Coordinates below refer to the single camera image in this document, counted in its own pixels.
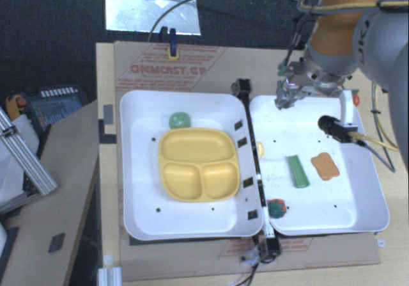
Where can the thin black and white rod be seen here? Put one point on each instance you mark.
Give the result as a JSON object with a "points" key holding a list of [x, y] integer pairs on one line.
{"points": [[255, 156]]}

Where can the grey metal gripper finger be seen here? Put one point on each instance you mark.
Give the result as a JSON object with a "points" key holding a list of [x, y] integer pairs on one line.
{"points": [[280, 97], [292, 96]]}

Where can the teal and orange ball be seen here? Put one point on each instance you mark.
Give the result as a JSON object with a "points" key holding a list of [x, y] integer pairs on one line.
{"points": [[276, 208]]}

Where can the yellow divided plate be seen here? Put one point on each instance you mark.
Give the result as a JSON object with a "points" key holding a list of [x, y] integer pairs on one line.
{"points": [[198, 163]]}

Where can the green celery stick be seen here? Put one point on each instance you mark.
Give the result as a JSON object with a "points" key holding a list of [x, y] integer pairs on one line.
{"points": [[298, 171]]}

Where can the brown cardboard board red print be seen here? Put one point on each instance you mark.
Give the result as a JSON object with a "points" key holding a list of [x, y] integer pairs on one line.
{"points": [[204, 64]]}

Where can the green round toy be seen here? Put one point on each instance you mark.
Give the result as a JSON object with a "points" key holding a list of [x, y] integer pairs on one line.
{"points": [[179, 120]]}

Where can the small orange red ball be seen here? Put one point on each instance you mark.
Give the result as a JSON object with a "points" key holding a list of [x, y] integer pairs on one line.
{"points": [[356, 100]]}

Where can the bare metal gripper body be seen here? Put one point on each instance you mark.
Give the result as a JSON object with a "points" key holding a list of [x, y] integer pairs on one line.
{"points": [[311, 84]]}

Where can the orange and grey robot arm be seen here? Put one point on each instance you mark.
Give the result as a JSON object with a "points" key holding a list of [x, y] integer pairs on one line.
{"points": [[380, 38]]}

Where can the orange biscuit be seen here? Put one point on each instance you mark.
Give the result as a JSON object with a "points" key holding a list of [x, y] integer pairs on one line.
{"points": [[325, 167]]}

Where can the black cylinder on white bracket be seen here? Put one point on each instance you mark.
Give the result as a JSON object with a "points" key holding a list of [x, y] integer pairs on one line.
{"points": [[334, 128]]}

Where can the white plastic tray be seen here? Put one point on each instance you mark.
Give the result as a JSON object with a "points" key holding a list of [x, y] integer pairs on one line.
{"points": [[335, 201], [143, 182]]}

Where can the pale yellow toy piece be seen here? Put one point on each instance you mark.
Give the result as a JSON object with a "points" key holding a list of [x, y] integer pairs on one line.
{"points": [[260, 149]]}

